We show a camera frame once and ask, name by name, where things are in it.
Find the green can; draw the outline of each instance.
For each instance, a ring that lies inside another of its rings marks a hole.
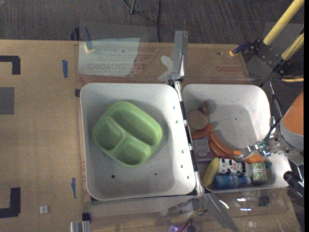
[[[251,164],[252,180],[255,185],[262,185],[267,182],[266,165],[264,162]]]

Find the blue can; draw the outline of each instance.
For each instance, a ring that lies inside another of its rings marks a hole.
[[[233,189],[251,184],[251,178],[237,174],[217,174],[212,182],[215,189]]]

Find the yellow pole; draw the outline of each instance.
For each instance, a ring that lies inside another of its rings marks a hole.
[[[294,0],[289,8],[284,12],[272,30],[264,38],[263,43],[265,45],[271,45],[273,41],[278,37],[284,27],[290,22],[297,11],[305,4],[305,0]]]
[[[282,59],[288,61],[291,57],[304,45],[305,42],[305,32],[300,34],[293,44],[287,48],[281,55]]]

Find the gray square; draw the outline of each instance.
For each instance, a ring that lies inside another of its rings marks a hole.
[[[14,114],[14,88],[0,87],[0,115]]]

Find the divided green plate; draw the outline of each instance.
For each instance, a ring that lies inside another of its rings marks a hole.
[[[95,143],[128,167],[145,163],[163,137],[160,124],[136,105],[118,101],[108,107],[92,130]]]

